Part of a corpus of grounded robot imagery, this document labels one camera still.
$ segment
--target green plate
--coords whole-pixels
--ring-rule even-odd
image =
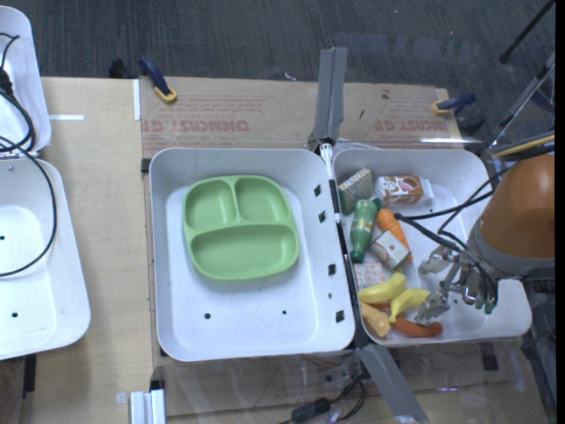
[[[263,176],[222,176],[192,185],[183,199],[183,226],[194,266],[213,279],[271,276],[298,257],[286,194]]]

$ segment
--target toy bottle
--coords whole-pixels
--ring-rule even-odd
[[[383,208],[379,198],[375,198],[373,202],[377,207],[375,220],[379,228],[383,231],[389,230],[392,232],[396,238],[400,240],[408,250],[410,250],[410,246],[408,245],[408,241],[404,235],[403,227],[400,225],[400,222],[396,220],[395,213],[389,208]],[[409,254],[406,259],[408,259],[408,261],[412,261],[412,254]]]
[[[377,205],[371,200],[359,200],[355,205],[353,222],[351,223],[351,260],[361,263],[365,256],[365,249],[373,238],[374,218]]]

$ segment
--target blue and yellow clamp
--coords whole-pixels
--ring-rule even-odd
[[[446,101],[436,101],[432,104],[432,112],[435,115],[447,115],[453,110],[455,116],[459,113],[466,105],[470,105],[476,101],[475,95],[458,95],[447,99]]]
[[[141,66],[141,70],[151,78],[155,92],[164,102],[170,103],[177,99],[177,91],[175,91],[171,85],[167,84],[161,71],[153,61],[141,57],[139,66]]]

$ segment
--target yellow cable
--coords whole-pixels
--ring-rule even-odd
[[[553,141],[553,140],[555,140],[555,134],[547,135],[546,137],[543,137],[543,138],[540,138],[540,139],[537,139],[537,140],[532,140],[528,143],[524,143],[523,145],[518,145],[518,146],[514,146],[512,148],[504,149],[503,151],[493,152],[493,155],[495,157],[503,157],[505,155],[515,154],[516,152],[525,151],[526,149],[529,149],[529,148],[534,148],[538,145],[543,145],[544,143],[547,143],[548,141]]]

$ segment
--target bottle cap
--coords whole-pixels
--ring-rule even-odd
[[[376,204],[376,206],[377,206],[377,212],[382,209],[382,202],[380,201],[380,198],[375,198],[375,199],[373,200],[373,202],[374,202],[374,203]]]
[[[365,257],[365,253],[363,253],[362,251],[352,251],[350,253],[350,256],[351,256],[351,260],[353,262],[360,264],[361,262],[363,262],[363,258]]]

